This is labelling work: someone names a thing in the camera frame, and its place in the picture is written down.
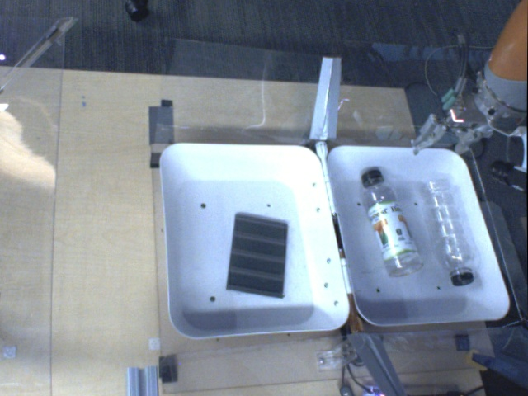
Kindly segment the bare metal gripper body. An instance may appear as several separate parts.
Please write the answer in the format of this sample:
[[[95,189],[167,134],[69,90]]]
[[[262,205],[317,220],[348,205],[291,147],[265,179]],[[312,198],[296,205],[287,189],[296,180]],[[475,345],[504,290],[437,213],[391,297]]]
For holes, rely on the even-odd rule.
[[[443,96],[446,124],[454,130],[512,134],[527,114],[527,82],[505,79],[491,71],[472,81],[459,78]]]

